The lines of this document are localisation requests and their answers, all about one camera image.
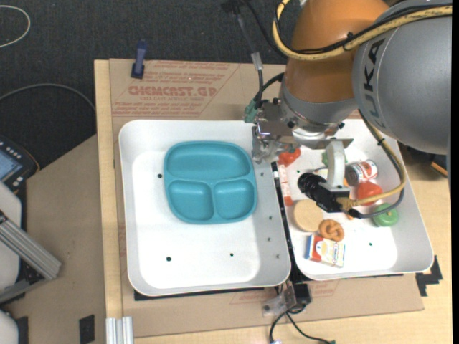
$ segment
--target wooden table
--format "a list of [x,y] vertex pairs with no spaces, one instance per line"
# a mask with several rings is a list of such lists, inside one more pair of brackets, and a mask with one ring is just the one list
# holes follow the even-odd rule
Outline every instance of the wooden table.
[[[95,96],[98,114],[100,200],[102,209],[106,317],[121,318],[123,301],[120,283],[113,133],[109,61],[95,61]],[[427,232],[437,255],[443,280],[429,285],[425,309],[401,314],[305,322],[299,326],[312,336],[337,343],[452,343],[451,208],[447,180],[425,163],[404,153],[410,181]],[[147,343],[267,343],[268,326],[207,331],[136,339]],[[283,343],[312,343],[292,325],[279,325],[275,338]]]

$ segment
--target soda can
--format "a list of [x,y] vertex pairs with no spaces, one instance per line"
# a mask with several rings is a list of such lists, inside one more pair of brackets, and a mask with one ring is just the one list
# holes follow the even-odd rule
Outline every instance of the soda can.
[[363,162],[351,163],[346,166],[344,177],[350,186],[358,185],[361,182],[372,180],[378,176],[376,163],[371,159]]

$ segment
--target black floor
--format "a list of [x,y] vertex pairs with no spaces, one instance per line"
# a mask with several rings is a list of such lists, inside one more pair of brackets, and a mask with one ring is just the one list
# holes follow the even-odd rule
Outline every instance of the black floor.
[[[139,38],[147,39],[147,59],[250,62],[247,45],[226,0],[0,0],[31,17],[29,34],[0,48],[0,97],[37,83],[57,83],[94,100],[93,60],[131,58]],[[280,0],[253,0],[268,28]],[[250,35],[265,63],[285,60],[265,43],[247,9]],[[298,10],[287,10],[285,30]],[[0,9],[0,45],[21,35],[26,19]],[[24,146],[41,167],[95,134],[95,114],[77,95],[37,88],[0,101],[0,134]]]

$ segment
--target white cable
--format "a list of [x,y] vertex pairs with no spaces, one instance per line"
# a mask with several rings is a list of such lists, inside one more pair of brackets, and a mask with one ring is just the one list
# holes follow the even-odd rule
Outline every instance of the white cable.
[[19,42],[21,39],[23,39],[25,36],[27,36],[27,33],[29,33],[29,30],[30,30],[30,16],[28,15],[28,13],[26,13],[21,8],[18,8],[17,6],[0,5],[0,9],[17,10],[17,11],[20,11],[21,13],[23,13],[23,15],[27,18],[27,28],[26,28],[25,32],[19,38],[16,38],[14,41],[8,42],[6,44],[0,44],[0,49],[1,49],[3,47],[9,46],[11,44],[15,44],[15,43]]

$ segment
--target teal plate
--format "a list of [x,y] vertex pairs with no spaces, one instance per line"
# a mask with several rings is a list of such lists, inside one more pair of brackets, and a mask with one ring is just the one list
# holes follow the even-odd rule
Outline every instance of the teal plate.
[[257,205],[252,160],[232,143],[174,145],[164,159],[164,184],[172,212],[189,223],[242,221]]

